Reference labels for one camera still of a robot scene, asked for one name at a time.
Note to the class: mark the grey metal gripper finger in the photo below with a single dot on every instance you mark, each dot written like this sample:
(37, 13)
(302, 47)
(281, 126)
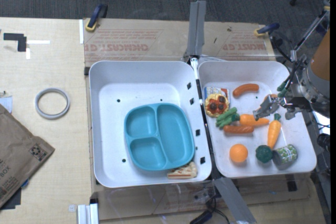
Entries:
(291, 114)
(266, 107)

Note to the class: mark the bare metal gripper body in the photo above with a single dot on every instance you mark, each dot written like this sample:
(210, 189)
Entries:
(298, 103)

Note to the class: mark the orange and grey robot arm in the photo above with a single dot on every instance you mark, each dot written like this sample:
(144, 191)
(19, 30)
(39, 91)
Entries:
(321, 60)

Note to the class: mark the orange toy carrot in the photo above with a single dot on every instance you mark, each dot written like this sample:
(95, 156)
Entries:
(248, 120)

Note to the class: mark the white plastic tray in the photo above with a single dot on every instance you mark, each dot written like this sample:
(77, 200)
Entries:
(294, 136)
(110, 126)

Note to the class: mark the yellow-orange toy carrot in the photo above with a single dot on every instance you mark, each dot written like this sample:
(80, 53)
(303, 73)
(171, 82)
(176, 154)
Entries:
(273, 132)

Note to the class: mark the orange toy sausage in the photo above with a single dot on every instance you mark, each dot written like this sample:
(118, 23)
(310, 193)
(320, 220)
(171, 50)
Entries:
(245, 89)

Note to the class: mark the brown toy bread stick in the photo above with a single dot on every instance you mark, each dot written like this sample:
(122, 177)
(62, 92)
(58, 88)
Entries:
(239, 129)

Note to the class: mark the green toy beans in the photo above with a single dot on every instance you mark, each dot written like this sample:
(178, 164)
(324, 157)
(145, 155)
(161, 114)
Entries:
(225, 117)

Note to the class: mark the small green and white can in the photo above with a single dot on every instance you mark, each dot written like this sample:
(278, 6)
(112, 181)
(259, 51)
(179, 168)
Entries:
(285, 156)

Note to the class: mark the green toy broccoli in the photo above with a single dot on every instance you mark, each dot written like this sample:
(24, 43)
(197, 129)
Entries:
(264, 154)

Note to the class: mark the orange toy fruit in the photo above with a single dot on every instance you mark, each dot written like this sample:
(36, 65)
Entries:
(238, 153)

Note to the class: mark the white and blue packet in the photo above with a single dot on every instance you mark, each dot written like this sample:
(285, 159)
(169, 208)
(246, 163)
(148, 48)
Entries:
(212, 91)

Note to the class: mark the thin black and white rod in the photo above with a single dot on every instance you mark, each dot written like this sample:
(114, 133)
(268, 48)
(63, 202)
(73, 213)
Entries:
(202, 102)

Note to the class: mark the blue divided plate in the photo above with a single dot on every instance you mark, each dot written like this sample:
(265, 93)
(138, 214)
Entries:
(170, 128)

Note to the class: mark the toy pizza slice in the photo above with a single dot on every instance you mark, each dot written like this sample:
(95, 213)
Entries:
(183, 172)

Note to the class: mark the brown cardboard board, red print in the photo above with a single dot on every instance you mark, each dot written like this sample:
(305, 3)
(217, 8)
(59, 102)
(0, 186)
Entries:
(147, 44)

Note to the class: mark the brown paper envelope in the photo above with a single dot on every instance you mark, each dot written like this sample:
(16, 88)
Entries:
(18, 152)

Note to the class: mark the black cylinder on white bracket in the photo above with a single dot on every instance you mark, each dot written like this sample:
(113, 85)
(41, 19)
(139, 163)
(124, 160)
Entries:
(324, 141)

